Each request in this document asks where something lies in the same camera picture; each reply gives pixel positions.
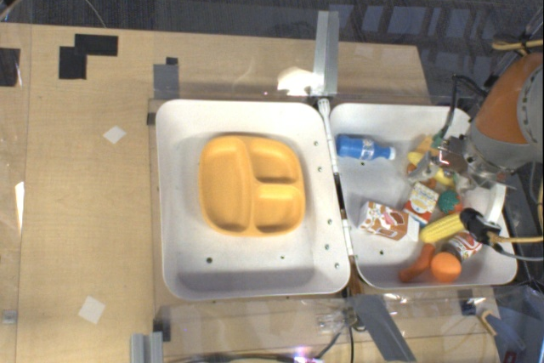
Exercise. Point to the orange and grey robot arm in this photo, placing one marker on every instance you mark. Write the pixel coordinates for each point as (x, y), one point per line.
(501, 115)

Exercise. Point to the white and brown carton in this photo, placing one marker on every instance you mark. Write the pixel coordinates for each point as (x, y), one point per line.
(384, 221)

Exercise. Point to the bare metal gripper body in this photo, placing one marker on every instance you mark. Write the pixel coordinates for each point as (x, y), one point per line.
(461, 159)

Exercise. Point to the white plastic tray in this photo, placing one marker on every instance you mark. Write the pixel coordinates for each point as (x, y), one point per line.
(378, 178)
(255, 268)

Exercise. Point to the yellow banana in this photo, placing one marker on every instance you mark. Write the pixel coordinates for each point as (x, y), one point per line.
(445, 178)

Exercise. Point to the blue plastic bottle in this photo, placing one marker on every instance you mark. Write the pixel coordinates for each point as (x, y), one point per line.
(357, 146)

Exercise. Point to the yellow corn cob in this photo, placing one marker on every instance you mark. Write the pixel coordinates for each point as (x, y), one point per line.
(442, 227)

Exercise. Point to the white red and yellow carton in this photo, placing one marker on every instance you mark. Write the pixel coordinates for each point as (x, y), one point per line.
(421, 202)

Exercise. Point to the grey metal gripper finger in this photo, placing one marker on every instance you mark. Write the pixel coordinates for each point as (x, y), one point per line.
(421, 171)
(441, 151)

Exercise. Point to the red labelled jar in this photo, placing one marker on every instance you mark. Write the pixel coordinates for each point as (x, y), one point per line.
(463, 245)

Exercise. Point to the green and red toy strawberry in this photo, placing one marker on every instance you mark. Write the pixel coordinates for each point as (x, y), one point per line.
(448, 202)

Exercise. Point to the orange toy fruit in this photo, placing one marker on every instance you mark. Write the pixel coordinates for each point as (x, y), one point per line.
(445, 268)

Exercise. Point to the yellow and green toy vegetable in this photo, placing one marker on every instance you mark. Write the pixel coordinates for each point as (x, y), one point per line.
(425, 144)

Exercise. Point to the orange toy sausage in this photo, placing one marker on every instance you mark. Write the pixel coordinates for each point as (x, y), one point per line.
(418, 265)

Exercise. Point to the black cylinder on white bracket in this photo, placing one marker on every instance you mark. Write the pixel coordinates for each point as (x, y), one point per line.
(478, 224)

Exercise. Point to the orange divided plate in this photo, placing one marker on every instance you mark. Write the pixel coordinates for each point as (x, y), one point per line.
(225, 183)

